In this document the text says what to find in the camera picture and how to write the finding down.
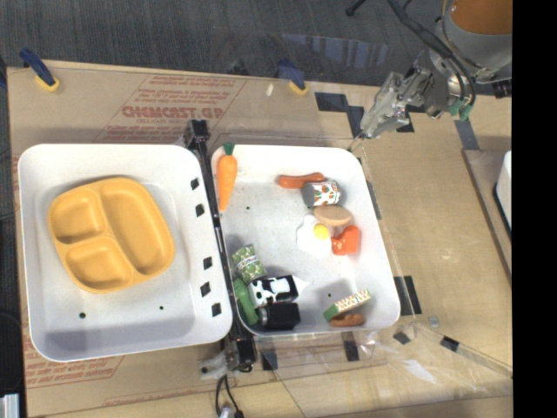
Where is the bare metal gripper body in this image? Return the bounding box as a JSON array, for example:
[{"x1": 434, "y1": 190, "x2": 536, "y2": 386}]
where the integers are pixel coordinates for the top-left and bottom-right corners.
[{"x1": 381, "y1": 52, "x2": 459, "y2": 119}]

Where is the white can with orange print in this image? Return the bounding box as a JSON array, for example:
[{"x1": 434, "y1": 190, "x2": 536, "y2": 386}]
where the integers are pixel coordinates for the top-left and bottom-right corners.
[{"x1": 300, "y1": 179, "x2": 341, "y2": 209}]

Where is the orange sausage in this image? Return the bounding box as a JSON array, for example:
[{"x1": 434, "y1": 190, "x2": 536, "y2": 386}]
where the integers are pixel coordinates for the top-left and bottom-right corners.
[{"x1": 278, "y1": 172, "x2": 327, "y2": 190}]

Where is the tan round biscuit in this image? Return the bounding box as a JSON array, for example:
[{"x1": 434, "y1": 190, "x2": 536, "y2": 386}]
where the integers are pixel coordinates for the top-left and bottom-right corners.
[{"x1": 312, "y1": 204, "x2": 353, "y2": 228}]

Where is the orange-red carton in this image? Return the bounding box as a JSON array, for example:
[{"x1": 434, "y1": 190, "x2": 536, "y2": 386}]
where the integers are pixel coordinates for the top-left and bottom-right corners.
[{"x1": 330, "y1": 225, "x2": 362, "y2": 257}]

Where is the white fried egg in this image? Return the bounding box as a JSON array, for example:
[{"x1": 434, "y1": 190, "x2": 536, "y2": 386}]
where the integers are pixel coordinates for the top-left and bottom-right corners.
[{"x1": 296, "y1": 213, "x2": 334, "y2": 259}]

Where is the orange carrot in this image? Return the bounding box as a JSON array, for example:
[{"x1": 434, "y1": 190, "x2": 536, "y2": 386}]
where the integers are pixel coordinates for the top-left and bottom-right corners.
[{"x1": 216, "y1": 142, "x2": 239, "y2": 213}]

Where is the white plastic tray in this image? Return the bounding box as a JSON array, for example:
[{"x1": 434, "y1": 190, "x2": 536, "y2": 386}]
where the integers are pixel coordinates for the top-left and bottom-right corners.
[
  {"x1": 210, "y1": 144, "x2": 401, "y2": 338},
  {"x1": 17, "y1": 142, "x2": 234, "y2": 363}
]

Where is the green patterned packet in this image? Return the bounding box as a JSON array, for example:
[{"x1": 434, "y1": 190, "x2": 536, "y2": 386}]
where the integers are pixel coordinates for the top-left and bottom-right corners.
[{"x1": 322, "y1": 288, "x2": 372, "y2": 323}]

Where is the thin black rod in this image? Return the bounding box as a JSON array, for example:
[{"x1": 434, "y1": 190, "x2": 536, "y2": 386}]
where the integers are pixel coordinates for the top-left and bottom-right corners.
[{"x1": 196, "y1": 139, "x2": 247, "y2": 347}]

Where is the black and white milk carton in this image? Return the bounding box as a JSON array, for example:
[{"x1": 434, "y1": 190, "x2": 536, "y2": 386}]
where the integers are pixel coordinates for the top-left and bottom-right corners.
[{"x1": 247, "y1": 274, "x2": 311, "y2": 310}]

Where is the brown bread piece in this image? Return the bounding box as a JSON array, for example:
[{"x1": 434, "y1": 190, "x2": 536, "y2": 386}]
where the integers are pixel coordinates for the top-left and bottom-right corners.
[{"x1": 329, "y1": 312, "x2": 366, "y2": 328}]

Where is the black can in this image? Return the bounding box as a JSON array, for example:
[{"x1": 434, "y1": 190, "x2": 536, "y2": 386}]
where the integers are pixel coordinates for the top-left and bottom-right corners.
[{"x1": 258, "y1": 302, "x2": 303, "y2": 332}]

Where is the orange divided plate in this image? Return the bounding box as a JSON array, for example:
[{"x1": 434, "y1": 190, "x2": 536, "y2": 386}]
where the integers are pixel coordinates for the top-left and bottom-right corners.
[{"x1": 46, "y1": 176, "x2": 177, "y2": 295}]

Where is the brown cardboard board red print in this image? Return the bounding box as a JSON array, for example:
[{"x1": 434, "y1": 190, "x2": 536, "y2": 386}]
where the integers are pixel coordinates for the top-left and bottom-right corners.
[{"x1": 6, "y1": 58, "x2": 393, "y2": 408}]

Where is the black block with thin wires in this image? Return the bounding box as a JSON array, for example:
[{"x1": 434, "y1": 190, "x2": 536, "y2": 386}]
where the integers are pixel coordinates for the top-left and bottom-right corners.
[
  {"x1": 183, "y1": 118, "x2": 212, "y2": 148},
  {"x1": 222, "y1": 335, "x2": 258, "y2": 373}
]

